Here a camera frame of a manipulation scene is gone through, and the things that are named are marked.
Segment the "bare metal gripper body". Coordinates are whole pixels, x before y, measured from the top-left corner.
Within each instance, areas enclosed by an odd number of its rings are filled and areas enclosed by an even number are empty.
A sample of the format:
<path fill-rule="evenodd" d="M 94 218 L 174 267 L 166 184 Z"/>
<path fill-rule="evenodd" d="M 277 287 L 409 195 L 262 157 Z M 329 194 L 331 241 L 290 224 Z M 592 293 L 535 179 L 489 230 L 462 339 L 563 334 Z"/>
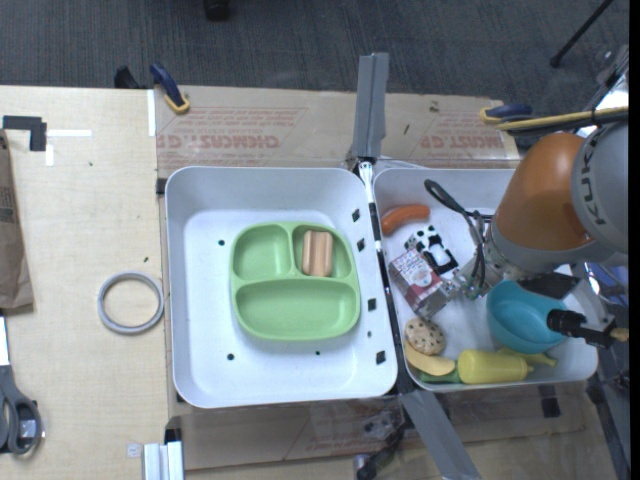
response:
<path fill-rule="evenodd" d="M 499 257 L 475 253 L 455 274 L 457 285 L 469 299 L 485 296 L 504 277 L 505 264 Z"/>

